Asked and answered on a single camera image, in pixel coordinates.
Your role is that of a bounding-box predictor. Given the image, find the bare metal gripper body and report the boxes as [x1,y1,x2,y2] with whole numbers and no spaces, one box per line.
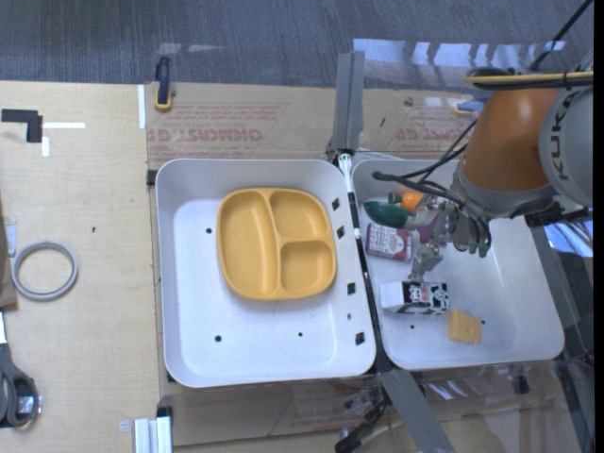
[427,196,492,257]

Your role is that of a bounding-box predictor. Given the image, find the black and white cow carton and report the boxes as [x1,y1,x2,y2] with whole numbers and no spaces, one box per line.
[378,279,451,316]

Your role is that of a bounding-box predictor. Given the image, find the orange carrot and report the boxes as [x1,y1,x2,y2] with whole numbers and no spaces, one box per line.
[388,191,427,214]

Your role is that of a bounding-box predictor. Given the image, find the pink and maroon carton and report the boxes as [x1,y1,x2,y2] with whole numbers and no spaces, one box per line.
[364,223,414,263]

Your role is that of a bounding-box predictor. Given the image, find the yellow cheese slice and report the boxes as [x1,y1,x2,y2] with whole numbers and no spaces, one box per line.
[446,309,484,346]

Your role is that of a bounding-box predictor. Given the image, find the white plastic tray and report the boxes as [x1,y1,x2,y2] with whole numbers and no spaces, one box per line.
[351,158,566,372]
[154,158,378,389]

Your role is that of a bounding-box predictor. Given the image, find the yellow divided plate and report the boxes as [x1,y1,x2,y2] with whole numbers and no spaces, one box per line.
[215,187,338,301]

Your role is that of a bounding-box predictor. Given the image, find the brown cardboard board red print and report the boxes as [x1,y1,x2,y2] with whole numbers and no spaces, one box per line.
[143,81,570,447]

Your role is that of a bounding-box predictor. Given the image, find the grey tape roll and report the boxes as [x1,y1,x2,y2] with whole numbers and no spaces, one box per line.
[11,240,79,302]

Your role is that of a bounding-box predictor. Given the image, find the grey handled scissors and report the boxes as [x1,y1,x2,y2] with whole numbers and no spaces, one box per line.
[0,341,42,429]

